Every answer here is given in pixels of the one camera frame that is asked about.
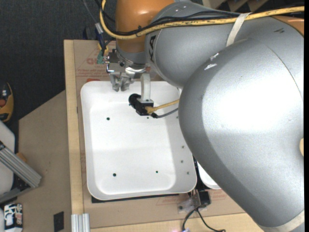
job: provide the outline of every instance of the black connector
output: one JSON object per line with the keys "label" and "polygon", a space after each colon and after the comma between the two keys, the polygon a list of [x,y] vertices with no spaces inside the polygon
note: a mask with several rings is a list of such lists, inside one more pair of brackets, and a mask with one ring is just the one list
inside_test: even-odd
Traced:
{"label": "black connector", "polygon": [[139,101],[140,98],[141,98],[141,95],[139,94],[131,94],[129,97],[129,104],[135,109],[135,111],[140,116],[149,116],[145,107],[146,106],[154,107],[154,103],[152,101],[141,102]]}
{"label": "black connector", "polygon": [[201,202],[201,208],[211,204],[211,198],[207,190],[197,190]]}

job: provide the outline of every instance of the white object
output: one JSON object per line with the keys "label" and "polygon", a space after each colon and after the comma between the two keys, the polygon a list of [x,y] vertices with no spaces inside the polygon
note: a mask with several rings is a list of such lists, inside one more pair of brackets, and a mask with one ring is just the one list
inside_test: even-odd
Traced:
{"label": "white object", "polygon": [[72,232],[90,232],[90,218],[88,213],[71,215]]}
{"label": "white object", "polygon": [[2,209],[0,209],[0,232],[4,232],[4,213]]}
{"label": "white object", "polygon": [[[193,157],[178,113],[158,119],[139,116],[128,98],[140,91],[140,82],[117,93],[110,82],[92,81],[82,87],[87,185],[97,199],[185,193],[196,185]],[[178,98],[177,88],[167,82],[151,83],[155,106]]]}
{"label": "white object", "polygon": [[202,166],[197,163],[199,177],[201,181],[211,189],[221,189],[218,184],[208,175],[208,173],[202,168]]}
{"label": "white object", "polygon": [[236,36],[237,36],[237,34],[238,34],[238,32],[239,32],[243,22],[245,21],[247,16],[250,15],[250,14],[251,14],[251,12],[250,13],[243,13],[243,14],[240,14],[237,17],[237,19],[236,19],[236,21],[235,21],[235,23],[234,23],[234,25],[232,27],[232,30],[231,30],[228,38],[227,38],[226,46],[229,46],[229,45],[234,43],[234,40],[235,40],[235,38],[236,38]]}
{"label": "white object", "polygon": [[[2,141],[12,152],[15,149],[15,136],[0,121],[0,141]],[[0,195],[9,192],[13,185],[14,174],[2,162],[0,162]]]}

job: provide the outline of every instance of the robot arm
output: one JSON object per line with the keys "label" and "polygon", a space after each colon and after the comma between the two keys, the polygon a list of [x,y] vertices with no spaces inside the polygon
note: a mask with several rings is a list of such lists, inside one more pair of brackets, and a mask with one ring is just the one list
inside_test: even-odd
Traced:
{"label": "robot arm", "polygon": [[[118,0],[116,29],[205,14],[238,16],[188,0]],[[288,20],[245,21],[229,46],[231,23],[117,39],[125,72],[150,65],[183,90],[180,127],[194,157],[266,232],[304,231],[304,37]]]}

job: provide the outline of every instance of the tan wooden surface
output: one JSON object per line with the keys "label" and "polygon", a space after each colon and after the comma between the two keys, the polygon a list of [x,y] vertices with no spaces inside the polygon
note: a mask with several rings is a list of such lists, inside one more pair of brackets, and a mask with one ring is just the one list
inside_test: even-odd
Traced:
{"label": "tan wooden surface", "polygon": [[84,213],[73,41],[64,41],[72,214]]}
{"label": "tan wooden surface", "polygon": [[38,188],[17,197],[16,202],[23,205],[23,232],[54,232],[54,215],[61,212],[64,218],[62,232],[70,231],[66,120],[66,94],[62,91],[18,122],[18,151],[42,176]]}
{"label": "tan wooden surface", "polygon": [[[83,188],[81,176],[81,159],[79,151],[79,128],[76,110],[76,84],[74,67],[73,40],[64,41],[65,75],[68,112],[69,155],[70,155],[70,186],[72,214],[84,212]],[[205,218],[207,223],[214,228],[227,229],[228,232],[261,232],[262,230],[246,214],[234,214]],[[115,226],[91,229],[91,232],[180,232],[181,220],[152,222],[135,225]],[[192,232],[208,231],[199,218],[191,218],[186,227]]]}

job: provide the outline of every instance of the wooden table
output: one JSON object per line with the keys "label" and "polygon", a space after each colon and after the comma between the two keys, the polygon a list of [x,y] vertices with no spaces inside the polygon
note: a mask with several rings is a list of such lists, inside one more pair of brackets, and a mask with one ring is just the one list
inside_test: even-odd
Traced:
{"label": "wooden table", "polygon": [[[75,76],[75,58],[73,40],[64,41],[65,76],[68,112],[68,135],[70,155],[70,188],[72,214],[84,213],[81,154],[79,140],[79,126],[77,113],[77,94]],[[213,228],[224,228],[228,232],[260,232],[262,231],[246,214],[207,217],[207,223]],[[92,229],[92,232],[180,232],[182,220],[152,222],[125,226],[115,226]],[[186,227],[192,232],[209,231],[200,218],[191,218]]]}

